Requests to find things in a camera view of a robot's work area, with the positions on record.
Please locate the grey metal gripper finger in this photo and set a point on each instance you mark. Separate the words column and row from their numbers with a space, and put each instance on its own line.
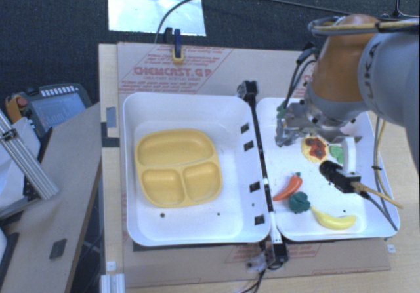
column 280, row 136
column 292, row 136

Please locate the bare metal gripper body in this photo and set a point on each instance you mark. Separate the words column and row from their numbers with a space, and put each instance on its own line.
column 306, row 119

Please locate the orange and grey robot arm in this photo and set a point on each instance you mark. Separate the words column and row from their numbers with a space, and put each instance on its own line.
column 387, row 72

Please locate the yellow pizza slice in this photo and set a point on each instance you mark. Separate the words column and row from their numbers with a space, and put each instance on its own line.
column 314, row 149

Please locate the thin black and white rod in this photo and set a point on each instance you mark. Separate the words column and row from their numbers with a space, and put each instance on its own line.
column 262, row 160

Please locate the green toy leaf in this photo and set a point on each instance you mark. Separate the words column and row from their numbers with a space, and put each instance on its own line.
column 337, row 154

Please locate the orange carrot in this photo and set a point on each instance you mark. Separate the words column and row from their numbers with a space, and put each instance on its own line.
column 288, row 188

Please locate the white plastic tray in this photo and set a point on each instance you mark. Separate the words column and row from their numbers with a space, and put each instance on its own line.
column 328, row 187
column 197, row 219

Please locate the green broccoli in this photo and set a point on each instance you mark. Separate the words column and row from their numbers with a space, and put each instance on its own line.
column 299, row 202

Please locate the yellow banana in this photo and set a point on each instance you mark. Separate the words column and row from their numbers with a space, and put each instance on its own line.
column 334, row 221

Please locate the brown cardboard board, red print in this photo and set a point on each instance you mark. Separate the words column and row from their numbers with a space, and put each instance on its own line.
column 210, row 65

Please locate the yellow divided plate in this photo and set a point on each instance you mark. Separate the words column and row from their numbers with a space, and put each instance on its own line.
column 178, row 167

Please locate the black cylinder on white bracket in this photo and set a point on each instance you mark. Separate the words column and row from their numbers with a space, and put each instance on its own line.
column 338, row 175

